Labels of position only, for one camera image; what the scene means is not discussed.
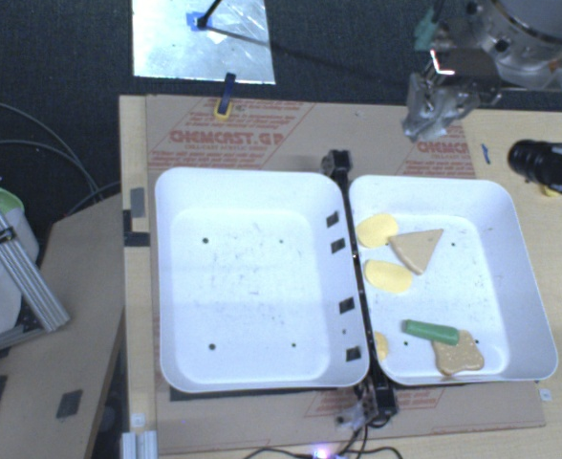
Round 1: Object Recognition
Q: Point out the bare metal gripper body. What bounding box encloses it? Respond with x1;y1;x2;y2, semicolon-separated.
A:
426;0;562;108

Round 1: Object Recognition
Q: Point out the yellow round slice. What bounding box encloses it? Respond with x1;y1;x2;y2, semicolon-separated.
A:
363;258;414;295
355;212;400;250
374;331;391;363

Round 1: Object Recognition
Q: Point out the brown cardboard board red print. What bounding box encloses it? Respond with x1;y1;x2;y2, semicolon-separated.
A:
144;94;548;456

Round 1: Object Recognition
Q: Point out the tan pizza slice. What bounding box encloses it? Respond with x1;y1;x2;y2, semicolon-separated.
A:
387;228;445;276

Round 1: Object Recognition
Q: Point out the thin black rod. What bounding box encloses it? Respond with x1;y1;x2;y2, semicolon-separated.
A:
334;169;388;399

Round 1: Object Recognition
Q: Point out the white plastic tray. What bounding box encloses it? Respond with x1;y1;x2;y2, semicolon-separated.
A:
347;174;560;387
154;165;372;395

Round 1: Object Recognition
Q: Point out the green cylinder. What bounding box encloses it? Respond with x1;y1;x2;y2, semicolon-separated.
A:
401;318;461;348

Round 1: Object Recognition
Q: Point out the tan bread slice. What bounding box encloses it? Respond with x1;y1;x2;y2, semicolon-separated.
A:
430;329;486;378

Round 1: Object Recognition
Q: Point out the black cylinder on white bracket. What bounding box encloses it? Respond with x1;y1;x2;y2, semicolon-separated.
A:
507;67;562;200

